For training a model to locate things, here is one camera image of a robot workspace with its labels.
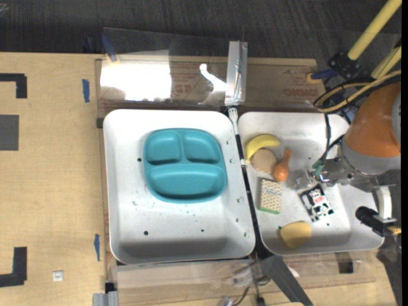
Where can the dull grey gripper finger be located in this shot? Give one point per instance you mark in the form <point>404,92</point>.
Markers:
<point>308,186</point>
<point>297,178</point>

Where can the patterned carton with green edge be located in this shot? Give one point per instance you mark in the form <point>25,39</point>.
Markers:
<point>270,196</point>

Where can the yellow mango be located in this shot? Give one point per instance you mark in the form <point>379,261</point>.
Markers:
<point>297,234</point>

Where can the orange carrot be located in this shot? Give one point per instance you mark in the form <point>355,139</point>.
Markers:
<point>281,171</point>

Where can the white plastic tray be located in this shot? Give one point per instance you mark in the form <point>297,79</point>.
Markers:
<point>341,215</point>
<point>178,222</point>

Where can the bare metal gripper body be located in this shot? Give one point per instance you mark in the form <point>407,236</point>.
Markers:
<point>339,172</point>

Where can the tan round biscuit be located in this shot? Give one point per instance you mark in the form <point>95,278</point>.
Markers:
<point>263,162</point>

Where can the blue divided plate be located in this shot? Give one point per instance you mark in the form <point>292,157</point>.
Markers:
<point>185,177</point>

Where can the small white square block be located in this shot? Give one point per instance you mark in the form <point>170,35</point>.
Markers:
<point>57,275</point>

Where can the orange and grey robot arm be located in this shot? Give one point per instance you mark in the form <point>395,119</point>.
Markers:
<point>371,129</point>

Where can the yellow banana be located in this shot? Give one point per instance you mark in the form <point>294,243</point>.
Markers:
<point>255,142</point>

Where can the cow print milk carton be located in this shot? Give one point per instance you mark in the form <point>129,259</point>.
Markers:
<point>318,206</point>

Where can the black cylinder on white bracket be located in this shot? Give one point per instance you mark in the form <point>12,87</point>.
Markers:
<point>384,204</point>

